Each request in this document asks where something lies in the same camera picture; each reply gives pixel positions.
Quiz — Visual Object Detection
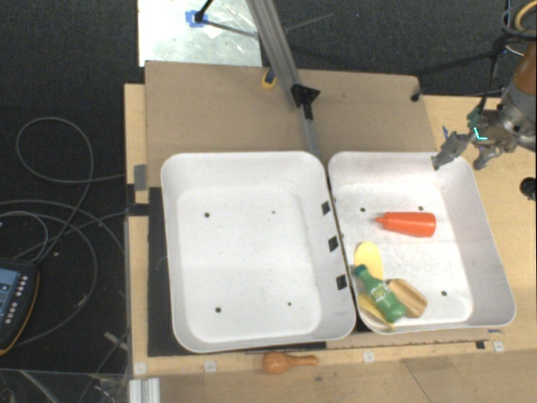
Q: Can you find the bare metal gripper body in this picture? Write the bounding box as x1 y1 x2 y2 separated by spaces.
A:
466 107 537 153

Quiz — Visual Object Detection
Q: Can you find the orange squeeze bottle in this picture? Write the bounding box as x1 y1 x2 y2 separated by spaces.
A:
374 211 437 238

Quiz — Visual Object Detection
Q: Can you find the white plastic tray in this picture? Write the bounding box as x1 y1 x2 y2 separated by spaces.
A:
159 150 358 354
326 150 517 336

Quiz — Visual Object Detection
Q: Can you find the yellow banana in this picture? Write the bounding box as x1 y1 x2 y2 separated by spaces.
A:
353 241 396 332

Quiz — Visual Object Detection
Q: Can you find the brown hot dog bun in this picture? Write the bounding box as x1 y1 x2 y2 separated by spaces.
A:
388 278 429 319

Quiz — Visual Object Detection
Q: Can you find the green bottle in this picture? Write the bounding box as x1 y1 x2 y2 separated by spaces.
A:
351 264 409 324

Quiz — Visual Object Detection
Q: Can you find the brown cardboard board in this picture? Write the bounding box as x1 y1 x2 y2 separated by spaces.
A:
143 60 491 358

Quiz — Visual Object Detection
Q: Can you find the brown toy chicken drumstick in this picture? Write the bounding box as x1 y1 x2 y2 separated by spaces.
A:
262 351 319 375

